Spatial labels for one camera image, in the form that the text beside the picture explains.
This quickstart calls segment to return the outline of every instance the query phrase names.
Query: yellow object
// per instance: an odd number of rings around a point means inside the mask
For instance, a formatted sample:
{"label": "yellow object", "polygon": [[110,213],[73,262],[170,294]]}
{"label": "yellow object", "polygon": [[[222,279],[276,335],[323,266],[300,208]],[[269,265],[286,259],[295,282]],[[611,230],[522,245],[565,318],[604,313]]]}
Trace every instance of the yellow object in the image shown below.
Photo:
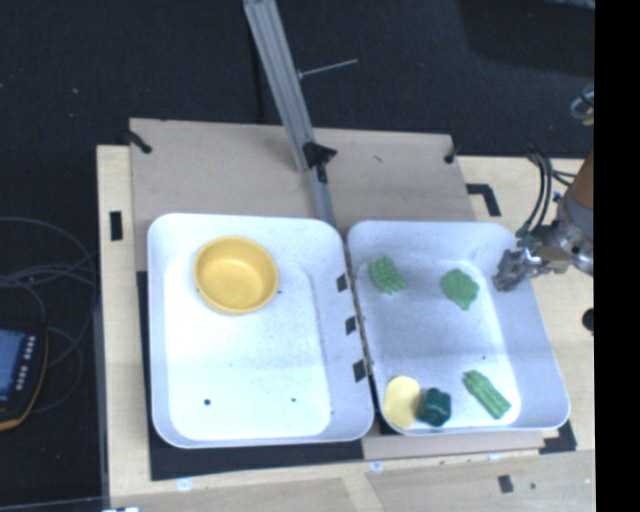
{"label": "yellow object", "polygon": [[418,381],[400,375],[387,384],[382,410],[388,421],[400,428],[409,428],[416,419],[419,402]]}
{"label": "yellow object", "polygon": [[250,313],[265,306],[278,290],[278,267],[261,245],[229,236],[205,244],[196,255],[196,287],[213,309]]}

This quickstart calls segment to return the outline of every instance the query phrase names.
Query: blue screen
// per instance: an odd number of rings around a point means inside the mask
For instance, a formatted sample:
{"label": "blue screen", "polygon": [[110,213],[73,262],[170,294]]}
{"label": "blue screen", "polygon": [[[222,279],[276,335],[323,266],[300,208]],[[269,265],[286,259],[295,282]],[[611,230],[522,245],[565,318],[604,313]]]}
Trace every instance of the blue screen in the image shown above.
{"label": "blue screen", "polygon": [[0,329],[0,398],[7,397],[24,333]]}

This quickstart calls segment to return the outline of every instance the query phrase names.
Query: yellow plate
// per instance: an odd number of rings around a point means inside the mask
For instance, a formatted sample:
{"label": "yellow plate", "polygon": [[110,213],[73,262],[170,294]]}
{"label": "yellow plate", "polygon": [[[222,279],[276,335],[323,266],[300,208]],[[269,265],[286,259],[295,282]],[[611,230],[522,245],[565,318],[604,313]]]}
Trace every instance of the yellow plate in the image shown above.
{"label": "yellow plate", "polygon": [[196,255],[196,287],[222,313],[250,313],[265,306],[278,290],[278,267],[261,245],[229,236],[205,244]]}

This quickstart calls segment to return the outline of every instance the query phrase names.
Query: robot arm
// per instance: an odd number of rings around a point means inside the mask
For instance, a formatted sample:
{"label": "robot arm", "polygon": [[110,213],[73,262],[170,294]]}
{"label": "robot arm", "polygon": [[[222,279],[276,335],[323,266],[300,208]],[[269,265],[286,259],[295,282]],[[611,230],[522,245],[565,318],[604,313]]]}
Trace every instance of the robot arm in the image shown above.
{"label": "robot arm", "polygon": [[[548,202],[552,170],[543,160],[537,163],[543,176],[547,174]],[[558,204],[553,222],[527,229],[522,235],[522,248],[504,252],[498,273],[493,276],[498,290],[512,290],[521,281],[540,274],[566,272],[570,265],[593,276],[593,167],[592,148]]]}

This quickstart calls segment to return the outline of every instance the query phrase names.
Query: green vegetable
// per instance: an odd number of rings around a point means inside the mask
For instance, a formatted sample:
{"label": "green vegetable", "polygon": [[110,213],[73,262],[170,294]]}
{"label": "green vegetable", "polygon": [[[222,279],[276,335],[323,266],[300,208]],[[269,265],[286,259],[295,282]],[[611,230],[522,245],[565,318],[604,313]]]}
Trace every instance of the green vegetable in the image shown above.
{"label": "green vegetable", "polygon": [[407,286],[389,256],[383,256],[379,260],[370,263],[369,275],[375,285],[389,295]]}
{"label": "green vegetable", "polygon": [[449,299],[463,310],[476,300],[480,287],[462,270],[451,270],[440,279],[440,288]]}
{"label": "green vegetable", "polygon": [[509,401],[479,371],[466,372],[462,381],[469,393],[476,397],[494,419],[502,418],[511,408]]}
{"label": "green vegetable", "polygon": [[434,427],[441,427],[451,417],[451,396],[437,388],[430,388],[418,406],[418,419]]}

